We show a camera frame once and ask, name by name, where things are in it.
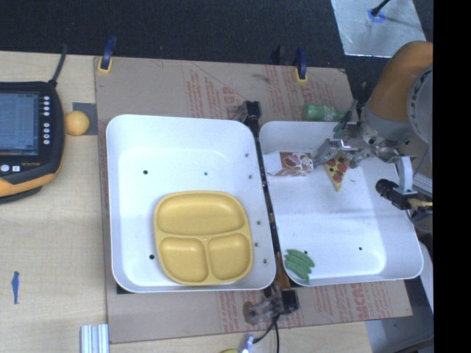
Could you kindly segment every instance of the black carpet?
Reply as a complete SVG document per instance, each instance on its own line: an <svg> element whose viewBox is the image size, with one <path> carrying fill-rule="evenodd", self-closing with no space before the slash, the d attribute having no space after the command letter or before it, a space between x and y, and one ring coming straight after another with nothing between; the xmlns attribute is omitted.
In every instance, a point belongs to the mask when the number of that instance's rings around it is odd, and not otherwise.
<svg viewBox="0 0 471 353"><path fill-rule="evenodd" d="M413 2L433 42L433 0ZM301 47L308 66L344 68L360 100L387 63L344 54L330 0L0 0L0 12L0 51L100 55L115 35L116 56L266 64Z"/></svg>

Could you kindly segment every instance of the blue tape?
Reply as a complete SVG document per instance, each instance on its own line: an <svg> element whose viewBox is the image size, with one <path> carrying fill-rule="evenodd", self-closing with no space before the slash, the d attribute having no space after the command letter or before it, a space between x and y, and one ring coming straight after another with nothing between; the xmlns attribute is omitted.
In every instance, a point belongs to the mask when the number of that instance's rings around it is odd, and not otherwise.
<svg viewBox="0 0 471 353"><path fill-rule="evenodd" d="M15 304L18 304L18 289L20 287L20 279L19 279L19 272L15 271L13 273L13 279L12 279L12 288L13 288L13 296L15 300Z"/></svg>
<svg viewBox="0 0 471 353"><path fill-rule="evenodd" d="M376 15L376 17L373 16L373 14L371 13L371 11L372 11L371 9L370 9L370 10L367 10L367 12L368 12L368 17L369 17L369 19L371 20L371 22L374 22L375 24L379 24L379 23L381 23L381 22L384 21L384 14L383 14L381 11L378 12L378 14Z"/></svg>

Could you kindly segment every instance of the metal bracket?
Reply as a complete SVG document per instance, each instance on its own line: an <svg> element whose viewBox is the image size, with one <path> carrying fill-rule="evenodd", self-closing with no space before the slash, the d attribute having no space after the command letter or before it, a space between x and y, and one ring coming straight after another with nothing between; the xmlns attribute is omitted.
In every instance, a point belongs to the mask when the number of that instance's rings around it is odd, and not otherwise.
<svg viewBox="0 0 471 353"><path fill-rule="evenodd" d="M411 158L401 157L396 162L396 169L399 175L399 185L395 190L403 195L417 194L413 190L414 171L412 170Z"/></svg>
<svg viewBox="0 0 471 353"><path fill-rule="evenodd" d="M80 353L109 353L108 325L80 327Z"/></svg>

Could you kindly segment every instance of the white tray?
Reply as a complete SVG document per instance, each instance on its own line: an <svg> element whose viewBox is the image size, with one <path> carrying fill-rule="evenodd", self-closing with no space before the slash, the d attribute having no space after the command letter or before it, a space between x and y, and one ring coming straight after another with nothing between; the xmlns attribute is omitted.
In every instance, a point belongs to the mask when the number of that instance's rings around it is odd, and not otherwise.
<svg viewBox="0 0 471 353"><path fill-rule="evenodd" d="M315 152L332 138L335 123L269 122L260 131L263 155ZM379 179L398 182L394 165L376 158L348 168L339 192L318 166L307 176L267 176L282 254L308 252L315 262L300 285L332 285L419 275L423 258L406 212L379 196Z"/></svg>
<svg viewBox="0 0 471 353"><path fill-rule="evenodd" d="M266 203L253 134L236 121L120 115L107 126L111 257L120 286L135 292L254 290L275 278ZM218 285L169 279L155 251L152 216L163 196L218 190L236 197L249 219L248 275Z"/></svg>

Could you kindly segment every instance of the yellow ball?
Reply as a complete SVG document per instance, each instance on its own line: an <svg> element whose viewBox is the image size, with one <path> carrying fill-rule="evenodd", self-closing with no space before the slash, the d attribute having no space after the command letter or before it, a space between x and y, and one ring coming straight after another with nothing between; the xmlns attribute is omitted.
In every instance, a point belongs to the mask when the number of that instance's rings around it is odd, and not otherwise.
<svg viewBox="0 0 471 353"><path fill-rule="evenodd" d="M80 136L87 132L90 120L82 111L75 110L65 114L65 129L73 136Z"/></svg>

